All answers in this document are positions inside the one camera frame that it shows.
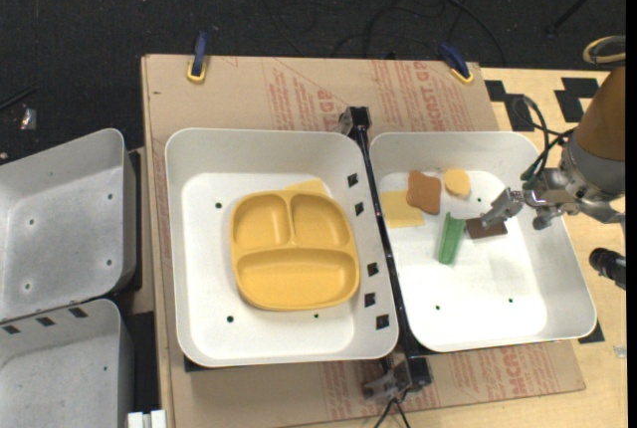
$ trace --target cardboard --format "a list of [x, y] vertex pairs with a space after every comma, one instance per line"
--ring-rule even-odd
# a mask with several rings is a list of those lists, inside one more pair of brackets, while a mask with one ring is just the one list
[[[162, 406], [169, 425], [268, 428], [377, 416], [362, 396], [378, 362], [329, 362], [187, 371], [175, 331], [164, 147], [184, 127], [335, 130], [347, 106], [367, 106], [372, 133], [497, 130], [480, 68], [472, 84], [440, 62], [208, 58], [203, 84], [188, 56], [142, 59]], [[407, 411], [581, 390], [570, 342], [429, 357], [434, 384]]]

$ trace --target black floor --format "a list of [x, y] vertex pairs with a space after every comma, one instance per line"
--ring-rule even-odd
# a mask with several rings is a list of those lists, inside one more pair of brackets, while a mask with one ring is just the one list
[[35, 89], [0, 109], [0, 164], [107, 126], [141, 146], [140, 57], [190, 53], [201, 29], [215, 55], [430, 60], [448, 41], [484, 67], [589, 70], [583, 48], [625, 35], [626, 0], [588, 0], [549, 38], [575, 1], [0, 0], [0, 102]]

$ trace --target yellow divided plate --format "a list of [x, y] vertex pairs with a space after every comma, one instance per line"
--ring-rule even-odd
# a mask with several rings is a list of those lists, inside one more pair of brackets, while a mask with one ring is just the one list
[[349, 222], [323, 194], [286, 189], [246, 196], [232, 212], [230, 242], [239, 291], [258, 308], [328, 308], [358, 289]]

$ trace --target white tray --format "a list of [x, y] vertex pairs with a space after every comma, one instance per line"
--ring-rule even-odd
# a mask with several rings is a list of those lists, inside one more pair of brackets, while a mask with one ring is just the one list
[[407, 317], [414, 336], [435, 351], [567, 339], [589, 334], [596, 313], [564, 223], [536, 231], [526, 207], [509, 220], [509, 234], [464, 237], [453, 265], [437, 261], [444, 216], [478, 217], [537, 157], [514, 132], [386, 133], [370, 146], [379, 192], [407, 188], [419, 170], [442, 177], [463, 168], [471, 195], [461, 200], [443, 187], [438, 216], [425, 225], [388, 228]]
[[132, 408], [132, 343], [111, 301], [0, 324], [0, 428], [123, 428]]
[[0, 167], [0, 321], [94, 299], [135, 269], [135, 178], [104, 129]]
[[[362, 154], [351, 139], [335, 132], [184, 129], [166, 144], [166, 169], [177, 336], [188, 358], [217, 367], [391, 352], [398, 326], [389, 275]], [[353, 174], [357, 182], [350, 187]], [[329, 309], [254, 308], [242, 299], [232, 270], [232, 208], [248, 194], [313, 178], [347, 215], [360, 287]], [[378, 272], [370, 276], [368, 266]]]

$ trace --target blue and yellow clamp handle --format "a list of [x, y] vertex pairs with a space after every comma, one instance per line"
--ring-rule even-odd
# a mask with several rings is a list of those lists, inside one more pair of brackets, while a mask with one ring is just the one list
[[474, 74], [469, 71], [463, 56], [451, 44], [443, 42], [438, 46], [438, 54], [451, 68], [451, 74], [461, 83], [468, 85], [474, 80]]
[[206, 45], [208, 44], [208, 32], [199, 30], [197, 41], [195, 42], [195, 56], [188, 63], [188, 80], [192, 83], [203, 83], [206, 77]]

